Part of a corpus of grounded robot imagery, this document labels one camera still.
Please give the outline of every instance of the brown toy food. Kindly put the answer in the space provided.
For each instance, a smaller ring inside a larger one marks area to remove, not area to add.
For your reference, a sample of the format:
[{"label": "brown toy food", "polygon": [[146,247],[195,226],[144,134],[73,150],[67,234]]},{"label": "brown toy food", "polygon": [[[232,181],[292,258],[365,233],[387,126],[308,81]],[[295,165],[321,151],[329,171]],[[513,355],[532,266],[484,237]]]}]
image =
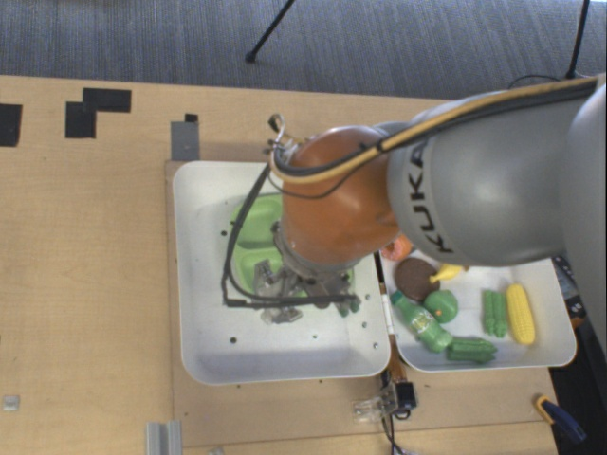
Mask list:
[{"label": "brown toy food", "polygon": [[431,292],[440,289],[440,282],[430,283],[429,277],[435,275],[434,267],[419,258],[407,258],[395,270],[395,283],[405,297],[424,301]]}]

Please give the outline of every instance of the white tray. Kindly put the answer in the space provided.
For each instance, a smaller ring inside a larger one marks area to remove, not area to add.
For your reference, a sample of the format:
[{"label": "white tray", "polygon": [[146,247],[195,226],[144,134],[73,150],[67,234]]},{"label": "white tray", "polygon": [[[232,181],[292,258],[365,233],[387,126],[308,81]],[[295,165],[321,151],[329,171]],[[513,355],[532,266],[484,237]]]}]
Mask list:
[{"label": "white tray", "polygon": [[[259,163],[191,162],[174,179],[181,349],[188,373],[206,384],[237,384],[380,373],[387,325],[372,257],[354,270],[360,310],[301,308],[293,323],[265,324],[261,311],[222,304],[220,279],[230,217],[263,169]],[[262,193],[275,190],[268,184]],[[230,289],[230,296],[239,298]]]},{"label": "white tray", "polygon": [[[435,267],[439,266],[419,251],[412,256],[426,260]],[[383,265],[386,287],[392,293],[396,290],[396,264],[384,260]],[[508,285],[514,282],[525,288],[535,321],[536,340],[530,346],[517,344],[510,332],[505,338],[499,339],[488,336],[483,331],[483,290],[505,292]],[[576,337],[550,260],[505,268],[472,267],[452,280],[442,281],[441,290],[450,290],[459,303],[457,317],[442,326],[454,336],[485,338],[498,351],[495,360],[488,364],[449,361],[444,353],[433,354],[428,351],[400,321],[398,312],[393,311],[398,350],[407,363],[419,371],[435,373],[562,366],[568,364],[576,353]]]}]

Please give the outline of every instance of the toy corn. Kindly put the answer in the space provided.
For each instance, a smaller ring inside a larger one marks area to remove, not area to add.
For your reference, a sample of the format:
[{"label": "toy corn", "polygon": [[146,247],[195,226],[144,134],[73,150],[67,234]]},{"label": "toy corn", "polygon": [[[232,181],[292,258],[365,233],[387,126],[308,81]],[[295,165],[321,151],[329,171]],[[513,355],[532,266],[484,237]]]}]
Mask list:
[{"label": "toy corn", "polygon": [[520,344],[529,345],[535,341],[535,324],[524,288],[514,283],[506,290],[508,320],[512,336]]}]

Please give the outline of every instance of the black tape marking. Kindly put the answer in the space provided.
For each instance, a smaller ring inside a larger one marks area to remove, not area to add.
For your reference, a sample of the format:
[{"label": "black tape marking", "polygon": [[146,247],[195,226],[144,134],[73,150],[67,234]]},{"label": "black tape marking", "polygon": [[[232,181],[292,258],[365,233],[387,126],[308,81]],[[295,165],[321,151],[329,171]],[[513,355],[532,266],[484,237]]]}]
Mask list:
[{"label": "black tape marking", "polygon": [[85,87],[83,101],[87,111],[131,112],[131,91],[128,89]]},{"label": "black tape marking", "polygon": [[65,138],[95,138],[97,114],[82,102],[65,104]]},{"label": "black tape marking", "polygon": [[131,91],[85,87],[83,102],[65,104],[65,137],[95,138],[97,112],[131,112]]},{"label": "black tape marking", "polygon": [[0,104],[0,147],[16,147],[21,133],[21,104]]}]

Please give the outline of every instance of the gray robot arm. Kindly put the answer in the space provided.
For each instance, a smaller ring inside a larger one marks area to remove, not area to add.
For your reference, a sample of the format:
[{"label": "gray robot arm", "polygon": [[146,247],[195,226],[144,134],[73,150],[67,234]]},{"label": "gray robot arm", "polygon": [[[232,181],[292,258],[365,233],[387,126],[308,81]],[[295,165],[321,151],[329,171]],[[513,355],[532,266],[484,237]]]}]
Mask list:
[{"label": "gray robot arm", "polygon": [[391,152],[388,171],[400,228],[441,262],[498,266],[566,252],[605,351],[604,84],[590,98],[546,94],[450,123]]}]

